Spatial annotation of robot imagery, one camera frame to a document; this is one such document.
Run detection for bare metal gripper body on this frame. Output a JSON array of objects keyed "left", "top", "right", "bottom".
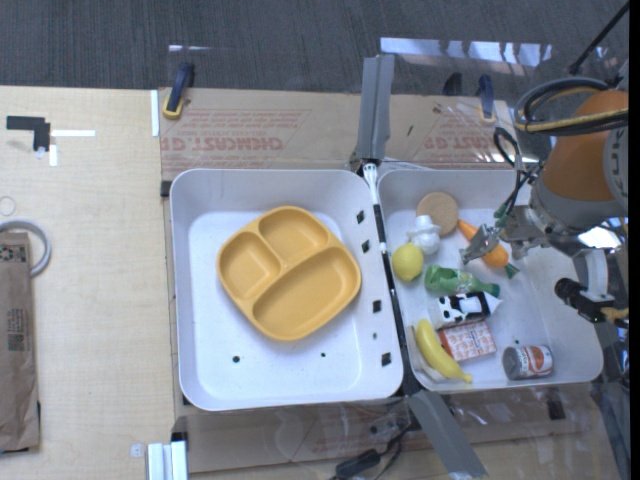
[{"left": 498, "top": 205, "right": 577, "bottom": 260}]

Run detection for orange carrot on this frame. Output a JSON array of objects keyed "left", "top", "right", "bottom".
[{"left": 456, "top": 218, "right": 520, "bottom": 280}]

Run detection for white toy figure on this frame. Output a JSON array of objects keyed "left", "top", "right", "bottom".
[{"left": 406, "top": 214, "right": 443, "bottom": 256}]

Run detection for tan round biscuit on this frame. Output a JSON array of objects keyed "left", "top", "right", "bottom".
[{"left": 416, "top": 191, "right": 460, "bottom": 237}]

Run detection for black and white carton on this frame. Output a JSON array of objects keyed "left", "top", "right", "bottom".
[{"left": 432, "top": 290, "right": 503, "bottom": 330}]

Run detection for yellow lemon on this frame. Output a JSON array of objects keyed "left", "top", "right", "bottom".
[{"left": 391, "top": 242, "right": 425, "bottom": 283}]

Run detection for white plastic tray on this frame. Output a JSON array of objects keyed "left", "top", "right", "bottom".
[
  {"left": 375, "top": 167, "right": 605, "bottom": 395},
  {"left": 168, "top": 167, "right": 405, "bottom": 413}
]

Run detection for orange and white carton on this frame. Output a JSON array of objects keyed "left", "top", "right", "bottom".
[{"left": 437, "top": 319, "right": 499, "bottom": 362}]

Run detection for yellow banana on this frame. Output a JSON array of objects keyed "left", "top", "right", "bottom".
[{"left": 414, "top": 318, "right": 473, "bottom": 384}]

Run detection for orange and white can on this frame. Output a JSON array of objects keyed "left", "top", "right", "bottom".
[{"left": 501, "top": 344, "right": 555, "bottom": 381}]

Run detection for yellow divided plate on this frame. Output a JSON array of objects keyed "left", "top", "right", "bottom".
[{"left": 215, "top": 205, "right": 363, "bottom": 343}]

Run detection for brown cardboard board red print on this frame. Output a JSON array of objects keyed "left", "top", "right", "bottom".
[{"left": 158, "top": 86, "right": 601, "bottom": 474}]

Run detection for brown paper bag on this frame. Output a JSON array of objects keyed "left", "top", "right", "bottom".
[{"left": 0, "top": 231, "right": 42, "bottom": 453}]

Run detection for black cylinder on white bracket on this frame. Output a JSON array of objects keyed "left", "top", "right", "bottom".
[{"left": 553, "top": 247, "right": 619, "bottom": 322}]

